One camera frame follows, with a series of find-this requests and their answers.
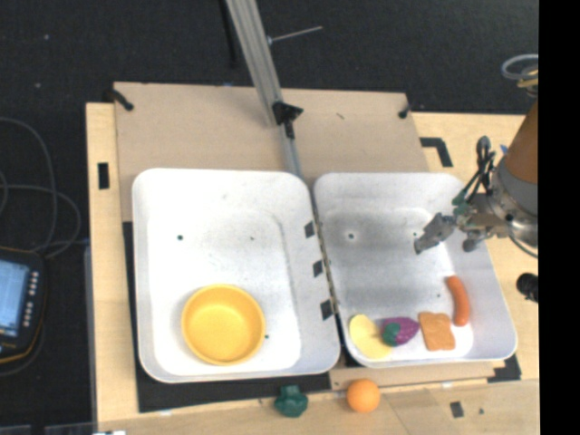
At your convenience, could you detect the yellow round slice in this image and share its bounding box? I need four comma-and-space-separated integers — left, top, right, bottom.
348, 313, 392, 361

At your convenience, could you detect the purple fruit with green leaves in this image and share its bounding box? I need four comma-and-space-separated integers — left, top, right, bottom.
379, 315, 421, 348

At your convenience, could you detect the green broccoli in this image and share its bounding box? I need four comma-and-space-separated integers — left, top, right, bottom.
273, 383, 310, 419

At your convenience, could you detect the yellow bowl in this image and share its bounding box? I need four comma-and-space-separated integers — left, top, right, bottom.
180, 283, 267, 367

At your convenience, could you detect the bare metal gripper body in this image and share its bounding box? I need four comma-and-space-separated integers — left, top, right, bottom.
454, 191, 539, 249

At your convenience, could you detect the white plastic tray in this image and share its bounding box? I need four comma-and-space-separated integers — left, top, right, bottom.
312, 170, 519, 371
130, 167, 343, 384

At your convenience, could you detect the orange bread slice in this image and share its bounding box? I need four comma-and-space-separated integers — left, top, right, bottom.
417, 311, 457, 353

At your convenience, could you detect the orange ball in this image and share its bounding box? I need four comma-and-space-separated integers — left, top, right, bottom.
345, 378, 382, 414

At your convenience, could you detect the orange sausage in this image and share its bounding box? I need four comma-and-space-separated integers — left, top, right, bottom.
445, 275, 471, 327

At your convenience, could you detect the brown cardboard board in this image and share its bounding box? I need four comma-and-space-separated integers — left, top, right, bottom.
111, 81, 500, 392

